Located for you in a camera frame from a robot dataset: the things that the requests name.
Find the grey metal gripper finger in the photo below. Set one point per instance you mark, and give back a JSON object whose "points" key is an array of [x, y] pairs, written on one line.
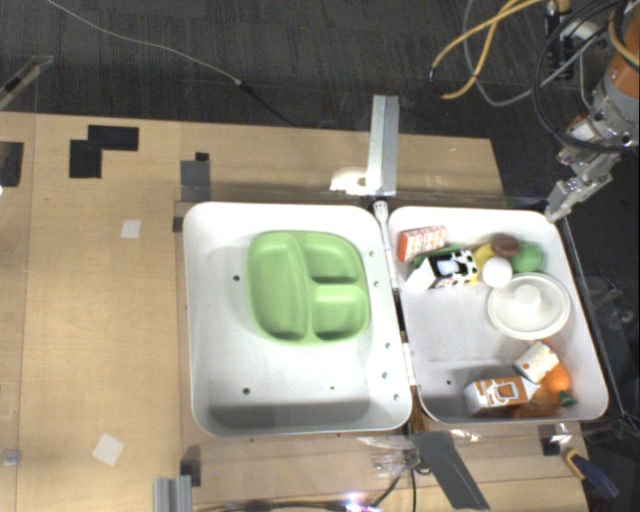
{"points": [[555, 202], [575, 197]]}

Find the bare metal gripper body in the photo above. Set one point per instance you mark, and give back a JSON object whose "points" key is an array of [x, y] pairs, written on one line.
{"points": [[590, 150]]}

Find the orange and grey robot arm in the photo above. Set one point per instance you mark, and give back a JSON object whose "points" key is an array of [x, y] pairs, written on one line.
{"points": [[622, 80]]}

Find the green round toy fruit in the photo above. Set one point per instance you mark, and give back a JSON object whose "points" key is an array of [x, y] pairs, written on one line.
{"points": [[529, 259]]}

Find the brown round biscuit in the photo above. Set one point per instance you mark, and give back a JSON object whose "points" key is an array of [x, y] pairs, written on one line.
{"points": [[505, 245]]}

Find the yellow toy fruit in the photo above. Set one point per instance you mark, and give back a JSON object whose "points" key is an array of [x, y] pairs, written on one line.
{"points": [[482, 254]]}

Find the white egg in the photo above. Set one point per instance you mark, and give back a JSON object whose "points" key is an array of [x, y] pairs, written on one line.
{"points": [[497, 272]]}

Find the white bowl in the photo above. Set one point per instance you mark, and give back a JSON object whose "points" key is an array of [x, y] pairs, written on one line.
{"points": [[529, 307]]}

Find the black and white cow carton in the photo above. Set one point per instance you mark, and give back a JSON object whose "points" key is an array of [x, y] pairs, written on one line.
{"points": [[450, 270]]}

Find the red and white carton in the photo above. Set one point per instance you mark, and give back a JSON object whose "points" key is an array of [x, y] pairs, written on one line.
{"points": [[422, 241]]}

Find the white plastic tray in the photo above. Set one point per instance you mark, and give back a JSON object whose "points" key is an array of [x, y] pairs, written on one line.
{"points": [[450, 340], [300, 380]]}

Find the orange carrot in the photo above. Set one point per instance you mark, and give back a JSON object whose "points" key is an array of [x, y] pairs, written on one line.
{"points": [[557, 380]]}

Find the brown and white carton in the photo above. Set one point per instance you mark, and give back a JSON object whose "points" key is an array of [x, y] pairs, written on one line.
{"points": [[497, 396]]}

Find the pale wood board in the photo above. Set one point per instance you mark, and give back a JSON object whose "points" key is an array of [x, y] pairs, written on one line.
{"points": [[300, 165]]}

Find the green divided plate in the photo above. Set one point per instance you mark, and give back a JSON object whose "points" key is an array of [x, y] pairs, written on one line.
{"points": [[280, 285]]}

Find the black cylinder on white bracket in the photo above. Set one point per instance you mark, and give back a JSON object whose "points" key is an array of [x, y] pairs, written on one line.
{"points": [[562, 45]]}

